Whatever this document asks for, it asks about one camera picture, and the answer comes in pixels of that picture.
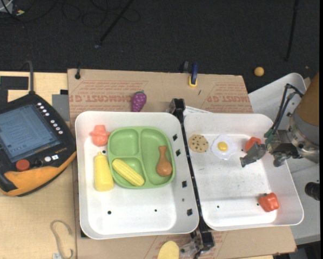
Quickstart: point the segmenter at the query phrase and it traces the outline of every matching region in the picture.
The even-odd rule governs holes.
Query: yellow bottle
[[[109,161],[106,155],[98,152],[95,157],[95,186],[98,191],[108,191],[113,188],[113,178],[111,175]]]

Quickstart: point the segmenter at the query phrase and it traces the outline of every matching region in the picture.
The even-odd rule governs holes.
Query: beige cord
[[[68,226],[64,221],[61,221],[61,220],[54,220],[51,224],[50,224],[50,228],[51,228],[51,231],[52,233],[54,234],[55,238],[56,238],[56,243],[57,243],[57,249],[58,249],[58,252],[60,254],[60,256],[62,257],[62,259],[71,259],[73,257],[73,250],[70,249],[70,257],[66,257],[62,251],[62,247],[61,247],[61,244],[60,244],[60,239],[59,239],[59,236],[57,234],[57,232],[55,231],[55,229],[53,228],[53,225],[56,223],[56,222],[60,222],[62,224],[64,224],[67,229],[68,229],[68,232],[69,232],[69,235],[72,234],[71,232],[71,229],[70,229],[70,226]]]

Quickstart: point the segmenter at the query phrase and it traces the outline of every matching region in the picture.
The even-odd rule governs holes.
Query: emergency stop button
[[[15,163],[18,171],[23,172],[30,168],[30,162],[27,159],[20,159]]]

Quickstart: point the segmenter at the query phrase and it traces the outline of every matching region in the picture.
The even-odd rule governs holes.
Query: green plate
[[[160,176],[156,171],[159,161],[159,146],[166,146],[165,156],[172,165],[172,173]],[[168,137],[155,127],[135,126],[119,128],[111,132],[107,142],[109,165],[114,181],[125,188],[157,188],[169,184],[175,175],[174,158]],[[134,186],[121,177],[113,168],[114,159],[121,159],[138,172],[145,180],[142,186]]]

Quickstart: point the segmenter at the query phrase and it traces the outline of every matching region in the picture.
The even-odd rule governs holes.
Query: yellow object
[[[222,152],[226,151],[228,148],[227,143],[225,142],[219,142],[218,143],[218,149]]]
[[[98,152],[95,157],[95,186],[98,191],[108,191],[113,188],[113,178],[106,155]]]
[[[179,259],[179,247],[174,241],[165,242],[158,253],[157,259]]]
[[[134,186],[142,186],[145,184],[144,178],[121,159],[114,159],[112,168]]]
[[[192,84],[192,77],[189,76],[189,82],[188,83],[189,83],[190,87],[196,87],[198,85],[198,78],[196,78],[195,84]]]
[[[255,76],[261,77],[265,73],[265,70],[262,67],[256,67],[254,70]]]

